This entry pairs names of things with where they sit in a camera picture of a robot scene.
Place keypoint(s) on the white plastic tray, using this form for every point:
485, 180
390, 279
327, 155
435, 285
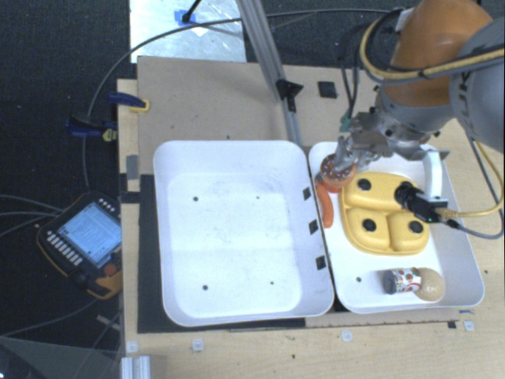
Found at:
233, 235
446, 259

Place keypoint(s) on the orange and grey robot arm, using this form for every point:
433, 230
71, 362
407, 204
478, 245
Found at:
430, 42

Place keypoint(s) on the black block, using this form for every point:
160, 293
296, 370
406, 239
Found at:
327, 89

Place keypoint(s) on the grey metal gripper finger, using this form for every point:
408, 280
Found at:
365, 158
343, 154

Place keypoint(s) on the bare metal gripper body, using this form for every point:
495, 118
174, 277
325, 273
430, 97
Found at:
376, 136

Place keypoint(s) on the white printed can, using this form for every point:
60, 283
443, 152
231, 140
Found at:
402, 280

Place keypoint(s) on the brown cardboard board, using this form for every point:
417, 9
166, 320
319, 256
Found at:
205, 105

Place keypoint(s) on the red round toy food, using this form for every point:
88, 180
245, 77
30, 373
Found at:
335, 186

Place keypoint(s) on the brown sprinkled doughnut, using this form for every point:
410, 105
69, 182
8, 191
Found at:
330, 169

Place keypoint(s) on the black cylinder on white bracket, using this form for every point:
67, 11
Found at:
418, 203

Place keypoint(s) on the orange sausage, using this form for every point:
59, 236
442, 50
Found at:
326, 207

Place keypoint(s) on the yellow divided plate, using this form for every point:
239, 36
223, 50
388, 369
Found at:
378, 219

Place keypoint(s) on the beige bread roll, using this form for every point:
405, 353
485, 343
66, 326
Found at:
432, 284

